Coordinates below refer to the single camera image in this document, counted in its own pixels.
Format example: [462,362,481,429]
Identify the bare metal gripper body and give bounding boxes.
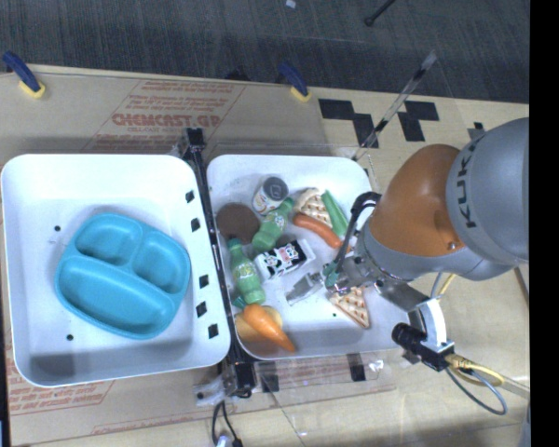
[322,253,388,297]

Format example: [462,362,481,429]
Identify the toy pizza slice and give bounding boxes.
[328,285,372,330]
[292,186,334,228]

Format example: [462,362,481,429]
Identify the cow print milk carton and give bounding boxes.
[252,238,317,281]

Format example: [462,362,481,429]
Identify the orange toy carrot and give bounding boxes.
[232,294,297,354]

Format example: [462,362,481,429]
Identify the orange toy sausage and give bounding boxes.
[292,212,345,251]

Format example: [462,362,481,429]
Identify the white plastic tray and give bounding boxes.
[206,154,414,361]
[0,153,232,388]

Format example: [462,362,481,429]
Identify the green plastic bottle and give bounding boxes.
[251,196,296,253]
[226,237,267,307]

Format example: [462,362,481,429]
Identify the green toy vegetable stalk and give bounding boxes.
[320,189,351,241]

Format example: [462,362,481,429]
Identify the tan toy bread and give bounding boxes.
[234,305,285,345]

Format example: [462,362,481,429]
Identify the brown round biscuit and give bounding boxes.
[214,201,262,247]

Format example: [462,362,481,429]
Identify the small white can grey lid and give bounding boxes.
[252,175,291,216]

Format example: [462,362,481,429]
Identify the blue divided plate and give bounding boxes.
[53,211,193,342]

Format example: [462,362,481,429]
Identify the brown cardboard board red print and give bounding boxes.
[0,62,398,447]

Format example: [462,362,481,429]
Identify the black cylinder on white bracket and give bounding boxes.
[380,280,457,373]

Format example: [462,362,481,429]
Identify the black block with thin wires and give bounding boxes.
[183,127,208,158]
[220,359,263,399]

